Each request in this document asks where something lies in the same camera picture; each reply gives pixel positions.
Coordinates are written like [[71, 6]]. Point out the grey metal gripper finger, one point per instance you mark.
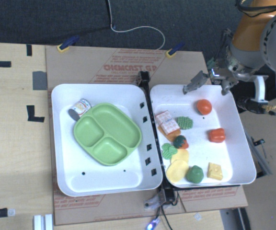
[[226, 87], [196, 81]]

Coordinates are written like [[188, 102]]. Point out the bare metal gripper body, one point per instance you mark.
[[233, 72]]

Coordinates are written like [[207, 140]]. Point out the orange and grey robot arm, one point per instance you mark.
[[250, 30]]

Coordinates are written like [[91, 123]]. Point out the orange tomato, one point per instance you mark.
[[204, 107]]

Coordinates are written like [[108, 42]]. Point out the green textured grapes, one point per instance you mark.
[[184, 123]]

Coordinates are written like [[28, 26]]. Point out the orange bell pepper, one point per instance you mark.
[[217, 135]]

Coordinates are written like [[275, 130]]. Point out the white and orange carton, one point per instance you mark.
[[167, 122]]

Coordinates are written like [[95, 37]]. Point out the orange flat biscuit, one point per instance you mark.
[[172, 136]]

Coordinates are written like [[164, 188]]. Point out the red strawberry with green top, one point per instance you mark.
[[180, 142]]

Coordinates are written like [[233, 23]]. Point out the thin black rod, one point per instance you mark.
[[155, 133]]

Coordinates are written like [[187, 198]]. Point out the white plastic tray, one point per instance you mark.
[[200, 152], [104, 178]]

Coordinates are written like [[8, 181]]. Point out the yellow round slice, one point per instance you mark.
[[176, 171], [182, 155]]

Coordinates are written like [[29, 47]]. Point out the green ribbed leaf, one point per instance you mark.
[[168, 151]]

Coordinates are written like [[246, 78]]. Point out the yellow cheese wedge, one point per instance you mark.
[[215, 171]]

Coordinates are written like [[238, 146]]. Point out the green bell pepper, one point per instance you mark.
[[194, 174]]

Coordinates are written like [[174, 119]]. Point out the green divided plate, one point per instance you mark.
[[109, 128]]

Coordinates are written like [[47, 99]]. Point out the brown cardboard board red print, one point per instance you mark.
[[85, 63]]

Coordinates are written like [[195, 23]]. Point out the small white printed can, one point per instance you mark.
[[80, 108]]

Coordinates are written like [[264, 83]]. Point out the black cylinder on white bracket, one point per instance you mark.
[[259, 87]]

